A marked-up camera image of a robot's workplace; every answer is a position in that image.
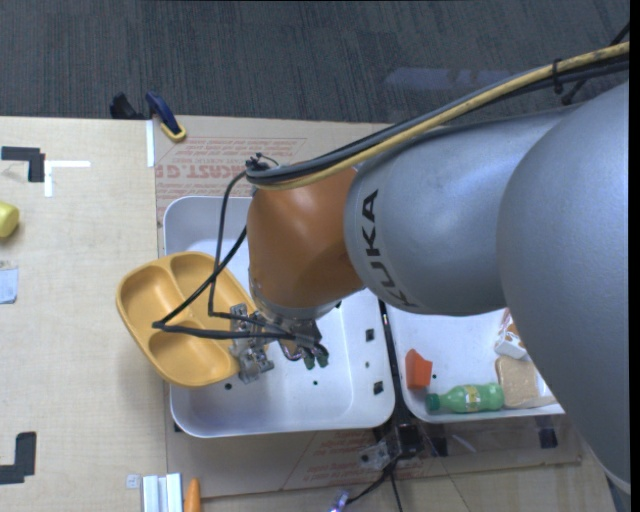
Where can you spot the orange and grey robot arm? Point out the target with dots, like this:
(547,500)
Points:
(450,220)

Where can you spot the toy bread slice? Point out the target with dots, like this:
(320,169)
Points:
(520,382)

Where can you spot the yellow divided plate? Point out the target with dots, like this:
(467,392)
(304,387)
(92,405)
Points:
(165,300)

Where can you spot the small white carton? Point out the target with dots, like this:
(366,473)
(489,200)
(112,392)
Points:
(511,349)

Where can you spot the green plastic bottle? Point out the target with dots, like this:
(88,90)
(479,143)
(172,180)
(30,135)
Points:
(470,398)

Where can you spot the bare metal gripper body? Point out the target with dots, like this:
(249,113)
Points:
(295,334)

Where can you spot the thin black rod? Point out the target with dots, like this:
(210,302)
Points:
(392,360)

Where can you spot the yellow rounded toy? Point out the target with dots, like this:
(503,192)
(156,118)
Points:
(7,220)

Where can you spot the white plastic tray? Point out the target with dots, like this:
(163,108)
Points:
(460,345)
(310,400)

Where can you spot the orange toy carrot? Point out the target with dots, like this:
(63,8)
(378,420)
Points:
(193,496)

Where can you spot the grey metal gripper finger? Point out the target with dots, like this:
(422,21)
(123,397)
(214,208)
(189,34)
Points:
(248,369)
(265,361)

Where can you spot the brown cardboard board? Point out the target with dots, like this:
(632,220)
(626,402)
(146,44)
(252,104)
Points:
(320,465)

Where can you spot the orange toy wedge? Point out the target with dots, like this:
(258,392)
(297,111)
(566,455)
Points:
(418,371)

